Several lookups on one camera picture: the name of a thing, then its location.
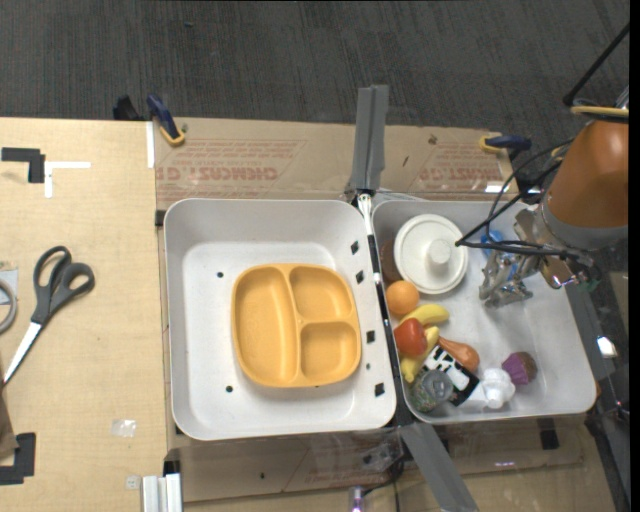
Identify grey handled scissors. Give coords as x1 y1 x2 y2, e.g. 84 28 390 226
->
1 245 97 387

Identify purple cupcake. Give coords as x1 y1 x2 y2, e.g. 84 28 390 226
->
500 350 539 387

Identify white plastic bottle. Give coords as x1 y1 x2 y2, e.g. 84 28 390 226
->
462 367 517 413

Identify red pepper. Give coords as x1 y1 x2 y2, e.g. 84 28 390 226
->
392 317 429 359

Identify orange carrot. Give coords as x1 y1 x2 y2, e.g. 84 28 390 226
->
438 336 482 374

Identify grey tape roll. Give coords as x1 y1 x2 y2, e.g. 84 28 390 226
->
0 276 19 336

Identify yellow banana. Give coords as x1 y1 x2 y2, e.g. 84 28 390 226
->
399 325 442 384
398 303 451 329

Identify orange divided plate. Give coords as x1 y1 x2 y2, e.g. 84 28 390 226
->
230 262 363 389

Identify blue plastic item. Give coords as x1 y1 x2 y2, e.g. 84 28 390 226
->
480 228 513 263

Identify brown cardboard board red print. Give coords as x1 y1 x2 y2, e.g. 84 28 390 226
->
152 116 617 504

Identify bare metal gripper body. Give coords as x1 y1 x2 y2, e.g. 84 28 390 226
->
503 207 579 291

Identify orange fruit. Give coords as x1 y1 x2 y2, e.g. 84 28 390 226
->
385 279 421 317

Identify grey can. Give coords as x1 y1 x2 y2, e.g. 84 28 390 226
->
410 368 455 414

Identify black and white carton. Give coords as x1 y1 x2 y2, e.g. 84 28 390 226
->
418 344 482 408

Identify white round lid with knob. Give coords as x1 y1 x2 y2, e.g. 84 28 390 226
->
392 213 471 296

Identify white plastic tray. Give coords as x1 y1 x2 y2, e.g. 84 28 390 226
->
370 199 598 427
162 197 398 443

